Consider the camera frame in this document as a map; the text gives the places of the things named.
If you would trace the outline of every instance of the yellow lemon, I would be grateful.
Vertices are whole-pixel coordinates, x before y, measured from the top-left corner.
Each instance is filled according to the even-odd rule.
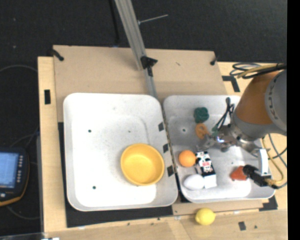
[[[201,225],[210,225],[215,221],[216,214],[209,208],[201,208],[195,215],[195,221]]]

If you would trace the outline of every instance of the white egg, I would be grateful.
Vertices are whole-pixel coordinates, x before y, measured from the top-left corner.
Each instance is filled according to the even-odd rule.
[[[183,182],[183,185],[188,190],[202,190],[205,186],[205,178],[200,174],[192,174],[186,177]]]

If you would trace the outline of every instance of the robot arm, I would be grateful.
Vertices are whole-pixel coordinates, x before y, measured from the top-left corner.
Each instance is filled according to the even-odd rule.
[[[239,146],[258,157],[258,168],[246,165],[241,171],[259,186],[269,186],[267,151],[255,144],[255,140],[267,134],[287,135],[287,70],[263,73],[252,79],[234,109],[229,98],[226,112],[212,129],[205,134],[201,148],[207,150],[217,144],[222,151]],[[223,125],[230,115],[230,124]]]

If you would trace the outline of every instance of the black carpet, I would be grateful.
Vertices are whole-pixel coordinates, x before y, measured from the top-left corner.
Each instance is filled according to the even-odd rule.
[[[287,62],[288,0],[132,0],[142,23],[146,48],[214,51],[219,61]],[[37,68],[37,57],[52,45],[128,47],[115,8],[119,42],[109,0],[0,0],[0,69]],[[14,67],[0,73],[0,146],[31,135],[39,124],[37,73]],[[23,139],[19,146],[27,145]],[[31,181],[13,209],[39,214],[36,142],[27,151]],[[39,220],[26,220],[0,208],[0,236],[39,232]]]

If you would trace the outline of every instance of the orange ball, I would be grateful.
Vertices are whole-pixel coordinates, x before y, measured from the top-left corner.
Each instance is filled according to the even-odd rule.
[[[194,166],[197,157],[191,150],[184,150],[179,154],[179,162],[184,167]]]

